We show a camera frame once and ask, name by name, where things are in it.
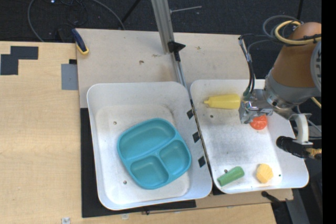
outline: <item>blue divided plate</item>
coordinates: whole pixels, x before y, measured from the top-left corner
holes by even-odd
[[[123,132],[117,150],[132,178],[145,189],[169,184],[191,165],[191,154],[181,135],[161,118],[141,122]]]

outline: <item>gray tape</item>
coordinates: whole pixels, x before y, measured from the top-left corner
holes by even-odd
[[[78,90],[77,65],[61,65],[62,90]]]

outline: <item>robotic arm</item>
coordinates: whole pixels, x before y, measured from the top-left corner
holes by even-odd
[[[287,25],[295,26],[288,39],[279,34]],[[287,120],[295,120],[296,139],[281,136],[277,146],[298,157],[318,158],[321,152],[314,150],[308,139],[310,114],[298,114],[292,109],[311,97],[321,96],[321,24],[290,20],[275,28],[275,36],[284,45],[265,78],[264,88],[250,91],[248,87],[245,91],[239,108],[240,121],[247,124],[255,117],[274,112]],[[246,59],[250,65],[248,53]]]

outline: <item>wooden table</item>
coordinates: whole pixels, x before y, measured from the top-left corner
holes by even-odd
[[[61,83],[61,65],[77,58],[76,46],[2,41],[0,54],[10,54],[11,46],[38,47],[38,59],[19,60],[18,75],[0,76],[3,223],[61,223],[66,217],[71,223],[124,223],[122,217],[128,223],[276,223],[260,193],[209,195],[197,208],[178,212],[82,218],[79,91],[63,90]],[[292,199],[290,189],[269,193]]]

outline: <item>white tray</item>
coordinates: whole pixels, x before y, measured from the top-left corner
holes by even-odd
[[[265,80],[256,80],[255,89],[262,89]],[[293,156],[276,146],[279,136],[295,138],[289,121],[273,113],[268,116],[268,126],[254,130],[241,124],[238,109],[209,108],[204,101],[210,96],[237,93],[243,95],[248,80],[197,80],[191,85],[198,123],[211,173],[216,187],[224,193],[244,193],[277,188],[301,188],[309,180],[304,159]],[[274,177],[263,184],[256,178],[257,166],[269,164]],[[241,166],[245,176],[221,187],[217,178]]]
[[[98,196],[111,210],[207,196],[212,178],[201,140],[194,142],[197,132],[188,91],[177,82],[102,83],[93,85],[87,93]],[[117,152],[118,137],[128,128],[152,118],[172,123],[186,142],[192,163],[188,171],[175,181],[158,189],[143,189],[132,179]]]

